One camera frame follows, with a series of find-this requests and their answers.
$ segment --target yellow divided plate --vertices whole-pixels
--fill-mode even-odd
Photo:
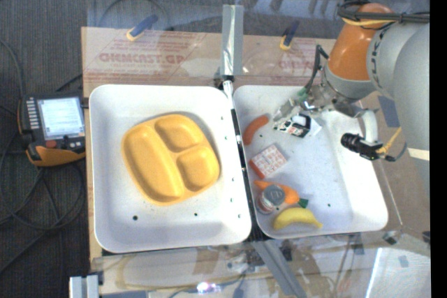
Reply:
[[[176,204],[209,188],[220,173],[216,154],[198,125],[169,114],[129,129],[122,156],[141,193],[154,204]]]

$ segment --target table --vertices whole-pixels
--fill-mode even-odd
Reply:
[[[160,37],[157,31],[148,31],[145,38],[147,41],[141,42],[138,46],[129,47],[129,44],[122,41],[123,33],[126,31],[127,29],[94,27],[82,29],[83,84],[86,98],[97,86],[109,83],[214,86],[220,61],[222,34],[172,31],[163,32]],[[326,52],[330,52],[335,42],[333,39],[296,38],[292,49],[285,52],[279,49],[280,40],[278,36],[244,35],[242,59],[247,74],[236,77],[235,88],[243,84],[266,83],[302,86],[307,82],[312,70],[316,44],[322,45]],[[380,108],[379,100],[377,94],[372,94],[362,104],[365,107]],[[254,250],[256,243],[243,242],[229,247],[180,248],[124,255],[105,253],[94,236],[88,114],[89,110],[86,110],[91,266],[92,271],[102,271],[109,276],[108,283],[113,282],[102,287],[103,294],[129,290],[152,291],[159,290],[161,286],[164,287],[161,291],[175,294],[178,289],[178,294],[180,294],[184,293],[183,290],[186,292],[190,290],[195,282],[205,279],[208,281],[210,277],[220,286],[220,289],[226,287],[225,282],[234,281],[236,285],[242,277],[244,279],[247,277],[247,281],[251,277],[253,282],[257,282],[254,285],[257,288],[252,289],[267,289],[270,293],[278,289],[277,275],[273,276],[272,272],[263,265],[262,260],[259,261],[260,258]],[[383,108],[377,117],[381,135],[390,137],[394,130],[386,126]],[[422,253],[422,256],[429,255],[430,250],[427,244],[420,240],[420,234],[422,231],[430,230],[428,221],[425,221],[430,212],[416,210],[419,214],[414,214],[414,209],[417,207],[415,203],[421,198],[423,201],[423,188],[418,183],[416,171],[409,158],[404,157],[393,165],[394,167],[387,163],[374,163],[389,210],[388,224],[380,232],[352,233],[340,235],[340,237],[309,237],[297,241],[270,240],[270,244],[278,246],[284,257],[288,258],[288,265],[293,268],[293,271],[303,272],[299,281],[307,294],[315,293],[316,287],[320,287],[318,289],[321,292],[325,290],[329,292],[335,289],[334,285],[339,285],[343,280],[346,281],[342,289],[343,293],[352,294],[371,289],[370,286],[374,280],[373,268],[380,267],[383,264],[381,260],[386,255],[399,253],[400,251],[394,250],[394,245],[400,245],[400,241],[403,242],[404,250],[405,245],[411,246],[416,242],[417,251]],[[411,193],[412,200],[403,198],[406,193],[402,195],[402,192],[396,191],[396,188],[403,185],[404,181],[408,181],[409,177],[413,177],[417,184],[417,191]],[[352,277],[347,277],[347,272],[351,271],[351,268],[347,268],[347,256],[352,262],[359,260],[358,257],[362,256]],[[242,260],[239,266],[236,264],[238,260]],[[312,265],[306,263],[309,260],[313,262]],[[341,264],[339,267],[334,267],[327,260],[341,262]],[[179,266],[174,262],[182,262],[182,264]],[[322,262],[325,262],[323,264],[325,268],[320,270]],[[235,265],[238,268],[229,269],[229,265],[232,267]],[[175,271],[176,274],[169,277],[156,274],[156,278],[148,278],[146,281],[147,277],[145,278],[145,275],[141,273],[146,270],[151,276],[156,273],[155,266],[163,267],[161,271]],[[322,278],[323,271],[332,278]]]

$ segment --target gray carpet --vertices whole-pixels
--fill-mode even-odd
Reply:
[[[82,70],[80,27],[130,27],[141,14],[156,13],[155,29],[178,31],[221,31],[223,4],[245,7],[244,32],[280,36],[292,19],[300,21],[298,35],[336,38],[342,21],[335,15],[341,0],[0,0],[0,40],[8,44],[22,67],[24,90],[47,93]],[[370,0],[396,12],[430,11],[430,0]],[[19,77],[10,55],[0,45],[0,149],[6,148],[17,130],[15,111],[20,98]],[[64,89],[77,89],[74,81]],[[19,151],[16,138],[10,151]],[[82,171],[85,163],[79,162]],[[6,156],[0,173],[6,200],[0,202],[0,219],[8,215],[5,204],[16,207],[31,188],[36,168],[23,154]],[[49,171],[45,183],[62,215],[77,197],[78,177],[72,168]],[[39,183],[21,216],[39,225],[52,225],[54,209],[44,182]],[[0,269],[35,238],[42,235],[10,219],[0,226]],[[86,207],[73,222],[59,231],[51,230],[24,250],[0,273],[0,297],[67,297],[68,277],[89,270]]]

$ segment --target toy carrot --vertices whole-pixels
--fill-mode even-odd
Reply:
[[[250,124],[245,129],[245,132],[242,136],[242,142],[245,145],[250,145],[251,141],[253,140],[254,133],[262,126],[266,125],[268,123],[268,116],[266,114],[263,114],[262,116],[259,116],[258,118],[255,118],[253,121],[250,122]]]
[[[253,183],[261,190],[264,190],[270,185],[278,185],[282,190],[284,190],[284,193],[286,194],[286,198],[284,199],[284,202],[286,204],[296,204],[300,201],[300,196],[298,195],[297,191],[292,189],[290,186],[264,180],[253,180]]]

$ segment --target toy food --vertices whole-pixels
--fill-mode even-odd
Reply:
[[[317,228],[322,228],[323,224],[319,222],[312,211],[302,207],[289,207],[279,213],[273,220],[273,228],[280,230],[292,223],[311,223]]]
[[[284,202],[286,194],[278,185],[270,185],[255,200],[255,208],[262,214],[271,214],[276,206]]]
[[[274,144],[270,145],[267,149],[264,149],[261,153],[256,154],[249,161],[251,169],[253,169],[261,179],[272,174],[286,163],[286,158],[284,158]]]
[[[244,131],[242,135],[242,142],[244,145],[250,145],[253,140],[254,133],[262,126],[268,123],[268,116],[266,114],[255,118]]]
[[[264,181],[264,180],[253,180],[253,183],[260,188],[261,190],[265,190],[268,186],[278,185],[283,191],[286,197],[284,198],[284,202],[286,204],[297,204],[300,201],[300,196],[298,192],[292,189],[290,186],[274,183],[272,181]]]

